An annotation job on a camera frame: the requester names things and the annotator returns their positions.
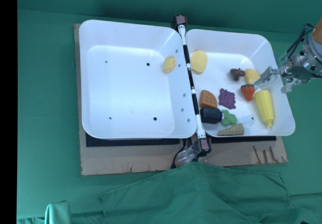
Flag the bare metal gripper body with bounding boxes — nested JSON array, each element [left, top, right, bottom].
[[279, 43, 322, 82]]

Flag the red strawberry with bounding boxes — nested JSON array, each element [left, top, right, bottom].
[[240, 83, 256, 102]]

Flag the yellow mustard bottle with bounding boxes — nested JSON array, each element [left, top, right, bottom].
[[254, 89, 276, 128]]

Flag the brown mushroom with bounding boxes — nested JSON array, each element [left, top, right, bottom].
[[229, 67, 247, 82]]

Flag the purple grapes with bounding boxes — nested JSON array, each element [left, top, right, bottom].
[[218, 88, 237, 110]]

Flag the white plastic tray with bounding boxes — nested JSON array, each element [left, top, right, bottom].
[[78, 19, 198, 140], [184, 29, 296, 138]]

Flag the green leaf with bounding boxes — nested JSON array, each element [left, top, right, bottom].
[[220, 109, 238, 127]]

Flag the tan ice cream cone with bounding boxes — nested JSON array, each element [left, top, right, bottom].
[[217, 123, 246, 137]]

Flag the orange waffle piece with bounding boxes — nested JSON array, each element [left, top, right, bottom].
[[199, 89, 218, 109]]

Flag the black small bottle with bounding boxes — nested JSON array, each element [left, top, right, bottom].
[[199, 107, 225, 125]]

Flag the yellow oval potato slice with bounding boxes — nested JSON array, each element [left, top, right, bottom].
[[189, 50, 209, 74]]

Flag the black and white thin rod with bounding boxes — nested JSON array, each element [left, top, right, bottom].
[[177, 24, 208, 141]]

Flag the yellow round biscuit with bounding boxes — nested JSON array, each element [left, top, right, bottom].
[[163, 55, 177, 73]]

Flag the green cloth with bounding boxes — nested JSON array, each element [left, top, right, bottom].
[[100, 162, 322, 224]]

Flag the brown cardboard board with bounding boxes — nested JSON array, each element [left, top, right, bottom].
[[73, 23, 289, 177]]

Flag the black block with wires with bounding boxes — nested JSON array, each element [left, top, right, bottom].
[[192, 137, 212, 157], [171, 14, 189, 30]]

